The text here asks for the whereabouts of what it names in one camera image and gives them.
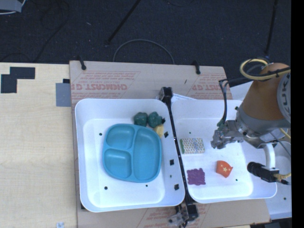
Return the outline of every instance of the blue divided plate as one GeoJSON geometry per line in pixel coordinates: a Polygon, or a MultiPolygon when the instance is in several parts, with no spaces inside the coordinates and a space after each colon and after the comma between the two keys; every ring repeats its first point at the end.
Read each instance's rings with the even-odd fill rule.
{"type": "Polygon", "coordinates": [[[150,182],[161,169],[161,139],[148,127],[115,124],[105,134],[102,155],[104,169],[110,176],[150,182]]]}

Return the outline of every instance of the black clip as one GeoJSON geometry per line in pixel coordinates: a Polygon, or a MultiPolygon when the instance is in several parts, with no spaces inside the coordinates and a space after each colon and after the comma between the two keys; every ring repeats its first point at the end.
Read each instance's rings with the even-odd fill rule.
{"type": "Polygon", "coordinates": [[[77,60],[80,61],[80,64],[81,64],[81,69],[82,70],[86,70],[86,66],[85,66],[85,63],[84,61],[82,60],[81,56],[77,56],[77,60]]]}
{"type": "Polygon", "coordinates": [[[197,75],[200,75],[200,68],[199,68],[199,64],[197,63],[196,60],[194,60],[191,65],[195,66],[195,69],[196,69],[196,74],[197,75]]]}

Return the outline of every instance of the yellow cable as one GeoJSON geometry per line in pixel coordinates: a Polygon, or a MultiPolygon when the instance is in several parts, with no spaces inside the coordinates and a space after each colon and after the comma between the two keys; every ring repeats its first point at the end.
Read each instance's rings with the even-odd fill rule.
{"type": "Polygon", "coordinates": [[[280,131],[281,131],[282,133],[284,133],[284,135],[285,135],[287,138],[289,138],[289,139],[291,140],[291,136],[290,136],[288,133],[286,133],[286,132],[283,130],[283,128],[280,128],[280,131]]]}
{"type": "Polygon", "coordinates": [[[286,70],[286,71],[283,71],[283,72],[279,72],[279,73],[275,73],[275,74],[271,74],[271,75],[267,75],[267,76],[252,76],[252,75],[249,75],[249,74],[245,73],[245,71],[244,71],[244,66],[248,62],[260,62],[260,63],[263,63],[265,66],[268,66],[268,62],[266,62],[265,60],[262,60],[262,59],[248,59],[245,62],[243,62],[241,64],[239,70],[240,70],[240,72],[243,76],[245,76],[246,78],[249,78],[249,79],[265,80],[265,79],[271,79],[271,78],[276,77],[276,76],[281,76],[281,75],[286,74],[286,73],[290,73],[290,69],[289,69],[289,70],[286,70]]]}
{"type": "Polygon", "coordinates": [[[274,177],[276,177],[279,181],[282,180],[282,179],[285,179],[287,177],[290,177],[290,176],[291,176],[291,172],[286,174],[286,175],[282,175],[282,174],[279,174],[279,173],[274,174],[274,177]]]}

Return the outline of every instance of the black floor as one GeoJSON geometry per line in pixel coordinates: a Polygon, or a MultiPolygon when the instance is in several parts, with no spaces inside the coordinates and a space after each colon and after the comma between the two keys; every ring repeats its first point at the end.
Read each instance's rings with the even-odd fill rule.
{"type": "Polygon", "coordinates": [[[228,79],[250,58],[291,64],[291,0],[27,0],[0,12],[1,62],[197,61],[228,79]]]}
{"type": "Polygon", "coordinates": [[[251,228],[292,228],[292,218],[273,220],[269,224],[251,225],[251,228]]]}

